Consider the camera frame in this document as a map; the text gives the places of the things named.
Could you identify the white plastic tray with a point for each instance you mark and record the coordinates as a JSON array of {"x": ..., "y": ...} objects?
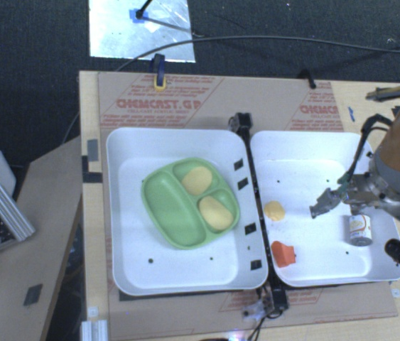
[
  {"x": 313, "y": 254},
  {"x": 139, "y": 233}
]

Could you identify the thin black rod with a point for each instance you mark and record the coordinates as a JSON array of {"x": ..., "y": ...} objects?
[{"x": 256, "y": 190}]

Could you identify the green divided plate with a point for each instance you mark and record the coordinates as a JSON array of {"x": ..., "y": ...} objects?
[{"x": 167, "y": 208}]

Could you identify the orange toy food block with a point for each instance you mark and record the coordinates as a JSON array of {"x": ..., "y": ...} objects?
[{"x": 283, "y": 254}]

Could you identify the small yellow toy food lump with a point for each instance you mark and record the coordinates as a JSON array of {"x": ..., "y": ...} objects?
[{"x": 274, "y": 211}]

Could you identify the small white and orange can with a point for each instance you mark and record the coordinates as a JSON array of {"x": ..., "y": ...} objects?
[{"x": 359, "y": 230}]

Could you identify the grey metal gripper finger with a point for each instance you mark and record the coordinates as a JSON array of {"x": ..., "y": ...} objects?
[
  {"x": 324, "y": 202},
  {"x": 362, "y": 210}
]

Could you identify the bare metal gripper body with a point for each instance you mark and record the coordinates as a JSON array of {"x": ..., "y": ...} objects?
[{"x": 364, "y": 190}]

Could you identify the yellow oval toy bread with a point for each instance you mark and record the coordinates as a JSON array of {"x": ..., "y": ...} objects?
[
  {"x": 197, "y": 180},
  {"x": 216, "y": 213}
]

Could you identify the brown cardboard board, red print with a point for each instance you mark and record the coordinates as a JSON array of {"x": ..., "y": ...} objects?
[{"x": 185, "y": 108}]

